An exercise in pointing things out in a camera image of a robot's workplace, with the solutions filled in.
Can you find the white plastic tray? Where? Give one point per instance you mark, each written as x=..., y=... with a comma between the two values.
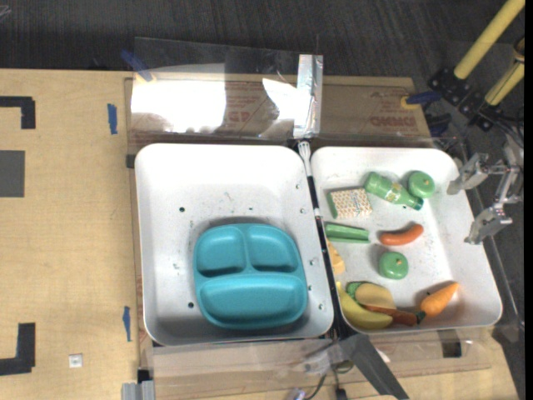
x=441, y=261
x=166, y=244

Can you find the white orange patterned carton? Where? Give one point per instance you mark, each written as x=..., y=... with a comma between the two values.
x=353, y=202

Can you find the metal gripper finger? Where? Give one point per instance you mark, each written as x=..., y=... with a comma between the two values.
x=489, y=223
x=469, y=173

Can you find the green broccoli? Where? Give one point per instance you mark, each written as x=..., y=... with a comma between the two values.
x=353, y=289

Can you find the green bottle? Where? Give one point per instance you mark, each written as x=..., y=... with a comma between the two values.
x=385, y=189

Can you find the yellow cheese wedge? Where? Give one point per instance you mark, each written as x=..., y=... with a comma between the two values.
x=335, y=261

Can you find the thin black and white rod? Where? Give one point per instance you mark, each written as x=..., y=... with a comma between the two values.
x=315, y=200

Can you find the green apple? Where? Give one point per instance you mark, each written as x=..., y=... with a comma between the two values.
x=393, y=266
x=420, y=185

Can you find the blue divided plate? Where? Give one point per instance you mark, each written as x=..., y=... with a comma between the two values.
x=250, y=298

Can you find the orange sausage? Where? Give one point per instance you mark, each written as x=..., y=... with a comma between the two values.
x=400, y=236

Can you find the yellow banana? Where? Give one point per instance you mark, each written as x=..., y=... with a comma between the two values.
x=362, y=318

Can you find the red-brown carrot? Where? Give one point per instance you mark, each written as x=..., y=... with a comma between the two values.
x=399, y=316

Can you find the tan oval toy food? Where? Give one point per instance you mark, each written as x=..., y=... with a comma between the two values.
x=374, y=296

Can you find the orange carrot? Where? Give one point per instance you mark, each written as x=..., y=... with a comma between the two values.
x=437, y=302

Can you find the small white square block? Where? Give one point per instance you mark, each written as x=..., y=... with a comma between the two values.
x=75, y=360

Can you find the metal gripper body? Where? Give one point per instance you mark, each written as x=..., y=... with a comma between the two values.
x=513, y=181

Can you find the green rectangular stick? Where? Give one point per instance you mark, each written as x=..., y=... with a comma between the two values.
x=345, y=232

